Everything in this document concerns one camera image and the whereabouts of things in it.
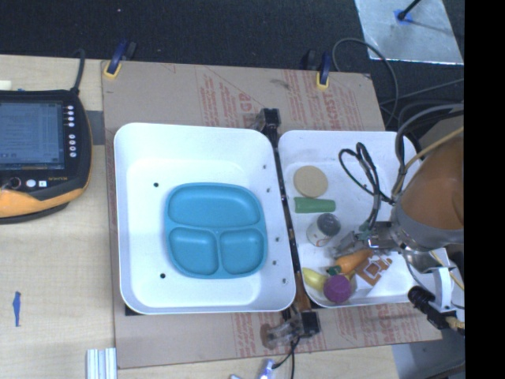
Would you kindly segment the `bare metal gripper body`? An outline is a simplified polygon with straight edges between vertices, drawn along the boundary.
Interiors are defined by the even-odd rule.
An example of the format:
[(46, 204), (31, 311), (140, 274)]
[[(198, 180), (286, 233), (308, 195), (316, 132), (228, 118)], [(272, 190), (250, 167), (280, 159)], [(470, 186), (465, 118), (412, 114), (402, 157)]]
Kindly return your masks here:
[(377, 222), (365, 239), (365, 244), (375, 251), (400, 251), (400, 230), (396, 223)]

